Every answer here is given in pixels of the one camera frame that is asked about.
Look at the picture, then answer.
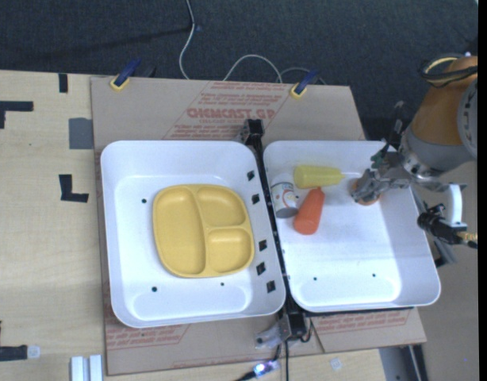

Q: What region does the yellow bottle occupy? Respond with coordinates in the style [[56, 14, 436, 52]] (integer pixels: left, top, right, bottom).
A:
[[293, 164, 347, 190]]

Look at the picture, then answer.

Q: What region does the white printed can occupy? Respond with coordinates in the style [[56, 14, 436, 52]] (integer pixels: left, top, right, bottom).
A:
[[270, 171, 301, 219]]

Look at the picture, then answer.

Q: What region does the brown cardboard board red print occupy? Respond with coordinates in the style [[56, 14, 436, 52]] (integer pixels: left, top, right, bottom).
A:
[[89, 75, 428, 376]]

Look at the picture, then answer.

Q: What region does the black block with wires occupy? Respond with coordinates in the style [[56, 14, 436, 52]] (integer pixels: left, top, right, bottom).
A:
[[241, 118, 266, 147], [283, 310, 313, 341]]

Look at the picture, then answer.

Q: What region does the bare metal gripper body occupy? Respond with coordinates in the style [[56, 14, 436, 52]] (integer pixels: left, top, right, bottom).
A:
[[366, 151, 424, 192]]

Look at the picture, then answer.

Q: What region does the orange round toy food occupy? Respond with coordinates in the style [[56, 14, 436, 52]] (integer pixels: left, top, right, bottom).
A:
[[349, 179, 382, 206]]

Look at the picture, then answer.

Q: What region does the white plastic tray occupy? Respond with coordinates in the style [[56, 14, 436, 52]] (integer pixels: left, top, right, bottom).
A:
[[263, 140, 442, 314], [99, 140, 287, 329]]

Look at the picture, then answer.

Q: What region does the yellow divided plate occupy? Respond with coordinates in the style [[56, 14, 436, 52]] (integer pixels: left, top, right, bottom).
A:
[[151, 183, 255, 279]]

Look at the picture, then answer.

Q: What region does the orange bottle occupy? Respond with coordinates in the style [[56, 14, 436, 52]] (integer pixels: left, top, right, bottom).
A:
[[293, 187, 326, 237]]

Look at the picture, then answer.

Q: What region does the black cylinder on white bracket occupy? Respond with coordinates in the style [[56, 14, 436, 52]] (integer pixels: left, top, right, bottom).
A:
[[416, 183, 470, 246]]

